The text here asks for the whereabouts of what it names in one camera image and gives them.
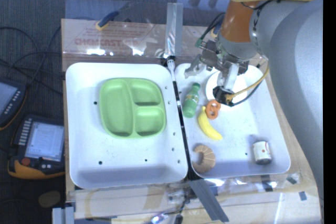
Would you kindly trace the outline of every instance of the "white can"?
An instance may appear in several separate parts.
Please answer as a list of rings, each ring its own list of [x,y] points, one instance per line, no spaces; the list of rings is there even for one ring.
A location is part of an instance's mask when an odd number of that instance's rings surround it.
[[[253,145],[254,158],[257,164],[268,164],[272,161],[267,141],[258,141]]]

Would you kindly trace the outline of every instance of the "green bottle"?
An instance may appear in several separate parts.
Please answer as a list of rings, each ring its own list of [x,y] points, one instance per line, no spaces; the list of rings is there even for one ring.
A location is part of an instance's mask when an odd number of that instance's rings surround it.
[[[195,115],[196,107],[198,104],[198,90],[200,89],[201,85],[198,83],[194,83],[192,85],[191,91],[185,97],[182,112],[183,115],[187,118],[192,118]]]

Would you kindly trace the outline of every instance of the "yellow banana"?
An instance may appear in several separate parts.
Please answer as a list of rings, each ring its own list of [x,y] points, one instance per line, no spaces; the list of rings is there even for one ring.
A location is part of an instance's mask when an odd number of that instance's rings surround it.
[[[203,133],[206,136],[210,137],[214,140],[221,140],[223,139],[222,135],[218,133],[210,124],[209,119],[205,113],[205,106],[202,107],[202,110],[197,118],[198,124],[201,127]]]

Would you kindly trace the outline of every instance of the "white tray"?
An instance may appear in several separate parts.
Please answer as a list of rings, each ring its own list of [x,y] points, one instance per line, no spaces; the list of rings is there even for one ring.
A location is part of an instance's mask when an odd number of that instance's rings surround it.
[[[197,116],[201,106],[206,105],[209,99],[214,99],[212,89],[216,86],[219,72],[203,70],[200,74],[185,79],[184,70],[189,66],[189,63],[177,66],[175,76],[182,106],[192,84],[198,82],[201,85],[196,115],[191,119],[184,117],[191,160],[200,161],[200,154],[193,152],[198,144],[210,147],[216,156],[215,167],[200,176],[226,178],[285,173],[290,167],[290,156],[266,82],[263,81],[245,102],[234,107],[222,104],[218,117],[210,121],[211,125],[223,136],[222,140],[215,141],[202,132]],[[245,74],[237,77],[234,92],[252,85],[262,75],[259,69],[249,66]],[[233,102],[240,101],[248,93],[238,95]],[[269,143],[272,156],[272,162],[269,164],[258,165],[255,162],[252,144],[259,140],[266,140]]]
[[[141,139],[112,137],[102,126],[100,86],[111,78],[144,78],[160,88],[166,108],[162,133]],[[76,63],[66,72],[69,169],[81,188],[179,182],[187,161],[172,78],[160,65]]]

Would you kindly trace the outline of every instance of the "green plate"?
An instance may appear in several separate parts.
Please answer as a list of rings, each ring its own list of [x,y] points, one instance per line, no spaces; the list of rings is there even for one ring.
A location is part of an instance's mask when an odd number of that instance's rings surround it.
[[[161,133],[166,126],[162,93],[151,80],[110,79],[99,95],[102,124],[112,136],[143,138]]]

